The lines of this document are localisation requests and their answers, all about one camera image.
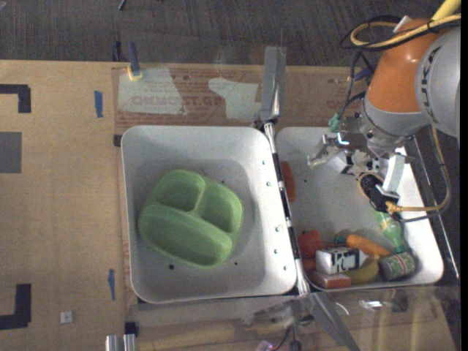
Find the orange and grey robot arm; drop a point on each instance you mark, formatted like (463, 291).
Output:
(402, 82)

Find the black cylinder on white bracket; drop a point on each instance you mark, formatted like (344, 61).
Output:
(382, 185)

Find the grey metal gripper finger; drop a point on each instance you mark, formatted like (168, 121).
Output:
(338, 164)
(317, 155)

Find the black and white carton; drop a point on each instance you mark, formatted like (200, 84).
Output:
(338, 260)

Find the orange carrot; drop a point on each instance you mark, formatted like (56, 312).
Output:
(365, 245)

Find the green patterned can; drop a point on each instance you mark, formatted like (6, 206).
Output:
(397, 265)

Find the orange sausage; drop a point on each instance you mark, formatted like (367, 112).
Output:
(289, 181)

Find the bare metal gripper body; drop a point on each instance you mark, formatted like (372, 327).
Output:
(354, 137)

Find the green divided plate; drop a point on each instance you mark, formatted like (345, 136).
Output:
(192, 218)

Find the yellow banana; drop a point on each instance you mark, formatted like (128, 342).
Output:
(363, 272)

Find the orange and white packet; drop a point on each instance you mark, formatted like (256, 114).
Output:
(331, 280)

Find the brown cardboard board red print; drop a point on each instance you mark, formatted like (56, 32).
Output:
(204, 93)

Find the white plastic tray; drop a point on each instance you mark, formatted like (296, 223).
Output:
(351, 210)
(204, 214)

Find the clear green plastic bottle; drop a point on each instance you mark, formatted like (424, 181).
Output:
(392, 230)

